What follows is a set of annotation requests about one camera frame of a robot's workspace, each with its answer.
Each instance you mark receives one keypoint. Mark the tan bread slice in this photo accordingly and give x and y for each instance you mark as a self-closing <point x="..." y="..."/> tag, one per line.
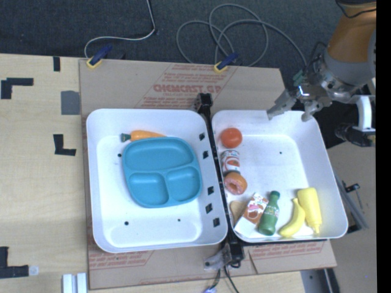
<point x="236" y="209"/>

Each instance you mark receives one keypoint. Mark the yellow squeeze bottle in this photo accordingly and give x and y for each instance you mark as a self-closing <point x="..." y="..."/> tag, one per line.
<point x="310" y="204"/>

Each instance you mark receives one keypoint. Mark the white and orange carton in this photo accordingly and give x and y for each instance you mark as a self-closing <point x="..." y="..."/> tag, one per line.
<point x="252" y="212"/>

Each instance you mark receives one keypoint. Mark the white plastic tray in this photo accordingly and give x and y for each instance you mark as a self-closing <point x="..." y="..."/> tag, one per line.
<point x="152" y="227"/>
<point x="284" y="169"/>

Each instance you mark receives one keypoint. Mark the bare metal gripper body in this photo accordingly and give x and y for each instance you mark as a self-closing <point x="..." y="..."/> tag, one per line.
<point x="317" y="88"/>

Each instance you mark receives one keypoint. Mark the orange fruit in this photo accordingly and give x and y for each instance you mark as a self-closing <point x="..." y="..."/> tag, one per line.
<point x="231" y="137"/>

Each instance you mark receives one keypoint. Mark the green bottle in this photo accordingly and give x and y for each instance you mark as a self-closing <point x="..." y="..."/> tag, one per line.
<point x="268" y="215"/>

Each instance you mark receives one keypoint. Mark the orange carrot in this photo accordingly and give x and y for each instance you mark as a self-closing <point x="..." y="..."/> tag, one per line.
<point x="143" y="135"/>

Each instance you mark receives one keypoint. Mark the yellow banana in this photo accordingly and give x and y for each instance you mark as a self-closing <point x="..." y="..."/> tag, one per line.
<point x="294" y="223"/>

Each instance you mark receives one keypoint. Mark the blue divided plate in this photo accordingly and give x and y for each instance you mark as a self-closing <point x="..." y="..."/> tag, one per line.
<point x="159" y="163"/>

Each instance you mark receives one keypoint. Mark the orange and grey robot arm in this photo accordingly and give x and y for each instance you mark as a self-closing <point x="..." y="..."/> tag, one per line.
<point x="351" y="38"/>

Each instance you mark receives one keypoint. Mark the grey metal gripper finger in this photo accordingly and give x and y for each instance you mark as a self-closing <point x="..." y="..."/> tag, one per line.
<point x="279" y="105"/>
<point x="310" y="110"/>

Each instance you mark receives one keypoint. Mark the small can, orange label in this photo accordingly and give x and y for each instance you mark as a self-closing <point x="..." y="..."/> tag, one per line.
<point x="231" y="161"/>

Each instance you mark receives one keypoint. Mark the brown cardboard board, red print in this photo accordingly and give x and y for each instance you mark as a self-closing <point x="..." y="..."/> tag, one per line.
<point x="128" y="84"/>

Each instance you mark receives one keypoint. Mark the pink frosted doughnut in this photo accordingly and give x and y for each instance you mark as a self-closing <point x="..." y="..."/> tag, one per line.
<point x="236" y="182"/>

